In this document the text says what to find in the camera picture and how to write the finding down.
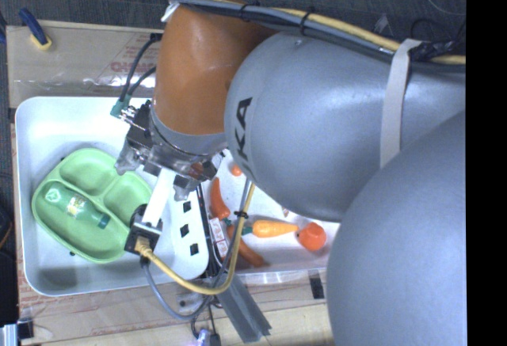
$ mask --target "cable tie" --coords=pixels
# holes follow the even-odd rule
[[[234,215],[236,215],[238,218],[243,217],[244,219],[248,219],[248,214],[244,211],[235,211]]]
[[[308,8],[308,12],[304,14],[304,17],[301,18],[301,22],[299,23],[299,33],[301,33],[301,35],[304,36],[304,28],[305,28],[304,23],[308,19],[308,16],[314,12],[315,12],[315,7],[311,6]]]
[[[240,19],[242,19],[244,22],[250,22],[250,20],[247,20],[247,19],[243,18],[243,14],[244,14],[244,13],[243,13],[243,11],[244,11],[244,9],[245,9],[247,6],[249,6],[249,5],[250,5],[250,4],[244,4],[244,5],[243,5],[243,6],[239,9],[239,17],[240,17]]]

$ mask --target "carrot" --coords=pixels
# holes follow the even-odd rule
[[[234,225],[229,225],[227,227],[227,235],[229,236],[229,239],[232,239],[233,234],[234,234]],[[239,254],[243,259],[248,261],[254,267],[261,267],[264,264],[264,258],[260,254],[255,253],[251,248],[249,248],[242,239],[240,239],[239,242]]]
[[[299,243],[306,249],[314,252],[326,244],[326,232],[324,228],[315,222],[310,222],[298,233]]]
[[[210,195],[209,211],[220,221],[228,218],[231,214],[229,207],[223,202],[222,193],[220,191],[220,179],[216,177],[212,182],[212,192]]]
[[[234,163],[232,165],[232,167],[231,167],[231,174],[233,176],[238,177],[238,176],[241,176],[243,174],[243,171],[241,171],[241,169],[239,168],[239,166],[236,163]]]
[[[299,227],[293,223],[258,219],[252,224],[252,234],[258,238],[273,238],[289,232],[296,232]]]

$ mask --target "yellow cable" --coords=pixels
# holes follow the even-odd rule
[[[231,1],[227,0],[208,0],[208,1],[214,1],[214,2],[227,2],[232,3]],[[289,13],[291,15],[294,15],[299,18],[303,18],[307,13],[305,11],[300,10],[293,10],[293,9],[286,9],[286,8],[273,8],[274,10],[278,10],[281,12]],[[349,35],[357,36],[358,38],[361,38],[362,40],[366,40],[368,42],[371,42],[373,44],[378,45],[381,48],[388,49],[390,51],[397,51],[400,43],[396,42],[395,40],[391,40],[389,38],[386,38],[384,36],[377,35],[376,33],[367,31],[366,29],[363,29],[361,27],[349,24],[344,21],[340,21],[334,18],[325,17],[323,15],[319,15],[316,13],[311,13],[308,15],[308,20],[312,20],[313,22],[316,22],[321,25],[328,26],[333,29],[338,29],[342,32],[348,33]],[[436,58],[432,58],[431,62],[435,63],[442,63],[442,64],[467,64],[467,57],[463,55],[442,55],[438,56]]]
[[[248,196],[246,197],[245,207],[243,208],[243,212],[248,211],[248,207],[250,206],[250,201],[252,200],[252,195],[254,193],[255,184],[250,186],[250,190],[248,191]],[[243,225],[245,223],[245,218],[239,217],[238,220],[238,232],[236,234],[236,238],[233,243],[232,255],[231,255],[231,266],[229,267],[229,272],[227,273],[227,279],[225,282],[219,287],[202,287],[200,285],[194,284],[180,275],[178,275],[174,270],[172,270],[167,264],[165,264],[162,260],[160,260],[157,256],[154,255],[153,250],[151,250],[149,246],[149,241],[146,238],[139,237],[136,244],[135,250],[139,252],[141,256],[146,257],[150,261],[153,261],[165,274],[167,274],[171,279],[173,279],[176,283],[181,286],[187,288],[190,291],[198,292],[204,295],[217,295],[224,292],[231,285],[231,281],[234,276],[234,270],[236,269],[236,262],[238,260],[238,251],[239,251],[239,243],[241,241],[241,232],[243,230]]]

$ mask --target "green divided tray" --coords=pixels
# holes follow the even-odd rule
[[[124,254],[130,218],[151,197],[151,187],[143,178],[134,172],[120,176],[115,162],[113,156],[99,149],[76,150],[43,179],[32,198],[35,220],[72,253],[95,263],[108,263]],[[108,215],[107,225],[100,228],[75,219],[48,202],[45,196],[55,182],[77,192],[98,212]]]

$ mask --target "green bottle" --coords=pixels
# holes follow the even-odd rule
[[[92,222],[101,229],[109,222],[109,215],[97,211],[90,200],[58,181],[51,184],[44,198],[76,220]]]

